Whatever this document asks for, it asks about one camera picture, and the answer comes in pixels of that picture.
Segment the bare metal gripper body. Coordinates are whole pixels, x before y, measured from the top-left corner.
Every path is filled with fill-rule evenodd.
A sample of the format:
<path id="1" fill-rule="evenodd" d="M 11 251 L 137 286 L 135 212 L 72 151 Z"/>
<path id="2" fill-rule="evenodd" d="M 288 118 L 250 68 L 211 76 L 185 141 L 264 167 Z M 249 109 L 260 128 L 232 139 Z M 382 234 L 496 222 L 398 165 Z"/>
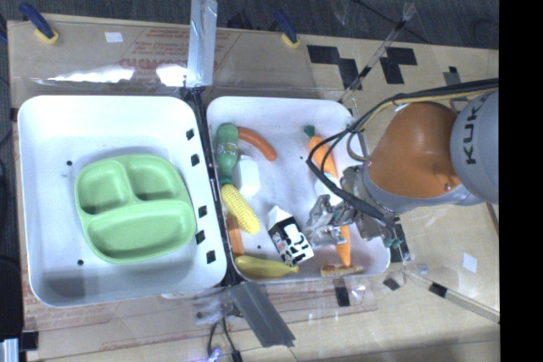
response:
<path id="1" fill-rule="evenodd" d="M 369 213 L 356 211 L 355 224 L 363 239 L 369 241 L 379 237 L 383 242 L 401 242 L 399 217 L 391 209 L 380 204 L 367 190 L 364 179 L 364 166 L 351 166 L 344 170 L 341 187 L 355 198 L 376 209 L 383 218 L 376 218 Z"/>

